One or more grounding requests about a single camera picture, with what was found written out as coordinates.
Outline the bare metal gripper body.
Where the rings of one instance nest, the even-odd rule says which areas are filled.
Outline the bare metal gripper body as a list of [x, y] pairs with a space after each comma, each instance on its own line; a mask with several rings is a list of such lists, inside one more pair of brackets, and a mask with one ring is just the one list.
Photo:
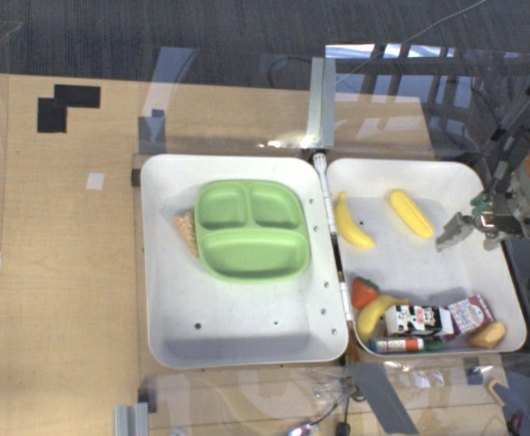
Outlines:
[[507, 239], [521, 239], [521, 223], [509, 212], [505, 199], [496, 201], [477, 196], [471, 201], [473, 224], [485, 236], [486, 243], [501, 243]]

